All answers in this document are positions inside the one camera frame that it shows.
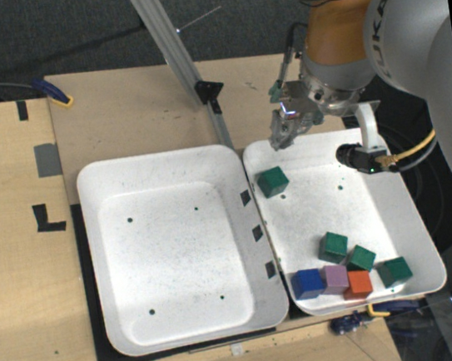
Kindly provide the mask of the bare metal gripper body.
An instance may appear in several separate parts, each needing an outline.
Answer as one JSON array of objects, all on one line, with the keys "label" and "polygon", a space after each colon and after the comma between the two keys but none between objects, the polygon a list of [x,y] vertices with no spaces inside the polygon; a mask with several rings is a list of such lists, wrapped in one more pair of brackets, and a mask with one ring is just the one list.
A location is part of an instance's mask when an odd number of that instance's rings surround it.
[{"label": "bare metal gripper body", "polygon": [[278,79],[277,86],[285,129],[321,124],[326,116],[346,116],[365,89],[364,85],[333,88],[312,76],[288,82]]}]

